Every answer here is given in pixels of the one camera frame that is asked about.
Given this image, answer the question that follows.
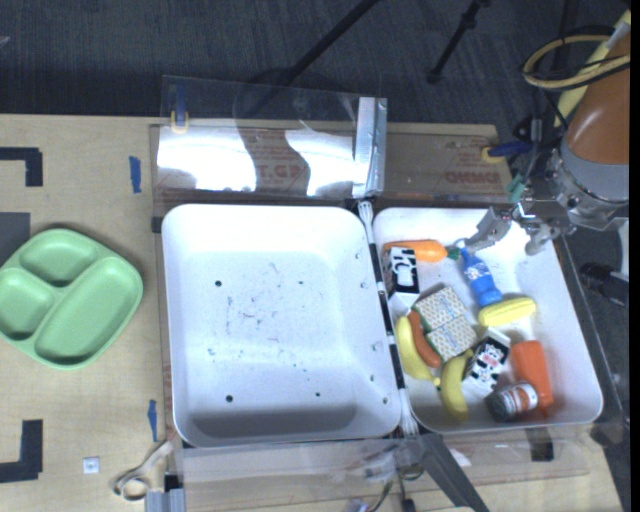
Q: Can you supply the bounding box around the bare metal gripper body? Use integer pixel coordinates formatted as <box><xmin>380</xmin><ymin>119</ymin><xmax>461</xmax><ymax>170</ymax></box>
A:
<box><xmin>514</xmin><ymin>151</ymin><xmax>631</xmax><ymax>236</ymax></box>

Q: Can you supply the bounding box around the blue bottle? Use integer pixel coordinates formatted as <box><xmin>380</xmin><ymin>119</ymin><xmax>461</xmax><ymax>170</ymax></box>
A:
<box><xmin>458</xmin><ymin>246</ymin><xmax>503</xmax><ymax>308</ymax></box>

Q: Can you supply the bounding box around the orange carrot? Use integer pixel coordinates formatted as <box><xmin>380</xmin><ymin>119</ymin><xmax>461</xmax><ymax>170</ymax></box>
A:
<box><xmin>383</xmin><ymin>239</ymin><xmax>462</xmax><ymax>264</ymax></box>

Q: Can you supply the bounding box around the white plastic tray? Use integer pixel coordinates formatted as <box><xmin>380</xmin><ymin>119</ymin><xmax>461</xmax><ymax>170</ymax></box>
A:
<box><xmin>372</xmin><ymin>206</ymin><xmax>605</xmax><ymax>435</ymax></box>
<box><xmin>160</xmin><ymin>202</ymin><xmax>404</xmax><ymax>449</ymax></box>

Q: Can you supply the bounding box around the patterned green sandwich packet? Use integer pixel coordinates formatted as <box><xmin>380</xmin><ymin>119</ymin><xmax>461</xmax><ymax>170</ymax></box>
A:
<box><xmin>413</xmin><ymin>285</ymin><xmax>472</xmax><ymax>330</ymax></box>
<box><xmin>425</xmin><ymin>315</ymin><xmax>479</xmax><ymax>363</ymax></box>

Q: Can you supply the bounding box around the black and white carton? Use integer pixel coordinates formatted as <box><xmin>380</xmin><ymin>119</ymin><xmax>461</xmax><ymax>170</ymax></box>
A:
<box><xmin>383</xmin><ymin>245</ymin><xmax>422</xmax><ymax>297</ymax></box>

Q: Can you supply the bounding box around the cow print carton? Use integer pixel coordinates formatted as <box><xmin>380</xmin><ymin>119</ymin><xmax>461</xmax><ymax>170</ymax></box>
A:
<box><xmin>461</xmin><ymin>335</ymin><xmax>513</xmax><ymax>399</ymax></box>

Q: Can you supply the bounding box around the orange sausage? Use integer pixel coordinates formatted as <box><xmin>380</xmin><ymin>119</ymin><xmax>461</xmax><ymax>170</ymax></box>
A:
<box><xmin>406</xmin><ymin>309</ymin><xmax>443</xmax><ymax>370</ymax></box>

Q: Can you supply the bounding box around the yellow banana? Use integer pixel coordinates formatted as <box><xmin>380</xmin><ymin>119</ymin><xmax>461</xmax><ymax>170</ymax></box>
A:
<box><xmin>394</xmin><ymin>315</ymin><xmax>442</xmax><ymax>387</ymax></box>
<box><xmin>439</xmin><ymin>349</ymin><xmax>475</xmax><ymax>422</ymax></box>

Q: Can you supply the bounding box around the small orange and white can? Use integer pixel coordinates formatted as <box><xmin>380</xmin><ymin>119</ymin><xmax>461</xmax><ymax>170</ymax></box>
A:
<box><xmin>484</xmin><ymin>381</ymin><xmax>540</xmax><ymax>424</ymax></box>

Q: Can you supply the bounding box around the green divided plate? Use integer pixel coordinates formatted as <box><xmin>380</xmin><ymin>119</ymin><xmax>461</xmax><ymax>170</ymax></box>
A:
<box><xmin>0</xmin><ymin>228</ymin><xmax>145</xmax><ymax>372</ymax></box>

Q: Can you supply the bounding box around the beige strap loop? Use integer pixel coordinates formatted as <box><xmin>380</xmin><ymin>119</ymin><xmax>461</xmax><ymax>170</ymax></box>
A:
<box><xmin>113</xmin><ymin>439</ymin><xmax>175</xmax><ymax>502</ymax></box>

